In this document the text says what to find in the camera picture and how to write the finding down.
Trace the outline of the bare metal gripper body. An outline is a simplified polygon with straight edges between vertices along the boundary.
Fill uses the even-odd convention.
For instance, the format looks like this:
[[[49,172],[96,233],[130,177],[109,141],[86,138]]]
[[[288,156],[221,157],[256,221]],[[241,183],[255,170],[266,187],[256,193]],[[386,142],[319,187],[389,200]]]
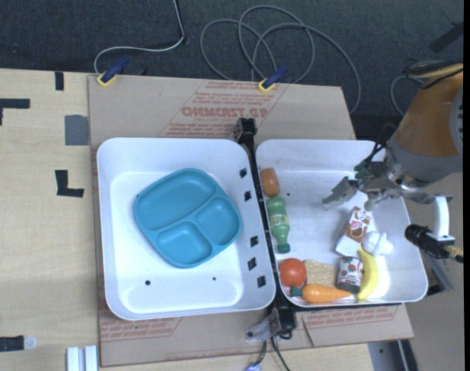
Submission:
[[[393,160],[362,161],[356,166],[358,189],[368,196],[370,203],[404,197],[416,203],[428,203],[425,182],[405,172]]]

